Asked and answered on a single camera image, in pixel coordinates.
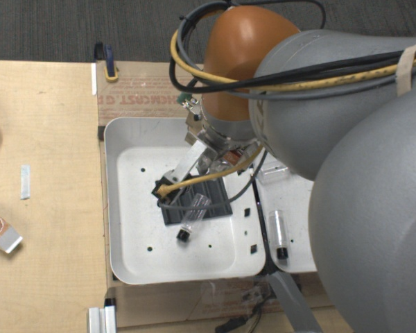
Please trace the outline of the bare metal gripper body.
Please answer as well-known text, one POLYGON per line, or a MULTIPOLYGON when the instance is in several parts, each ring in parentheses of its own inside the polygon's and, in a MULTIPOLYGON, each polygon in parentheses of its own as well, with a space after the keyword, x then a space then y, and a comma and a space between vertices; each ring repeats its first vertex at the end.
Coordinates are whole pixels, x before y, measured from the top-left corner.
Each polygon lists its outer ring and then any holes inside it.
POLYGON ((237 140, 220 134, 206 122, 188 124, 185 140, 193 145, 195 141, 207 146, 196 162, 199 174, 218 173, 231 169, 251 157, 258 149, 255 138, 237 140))

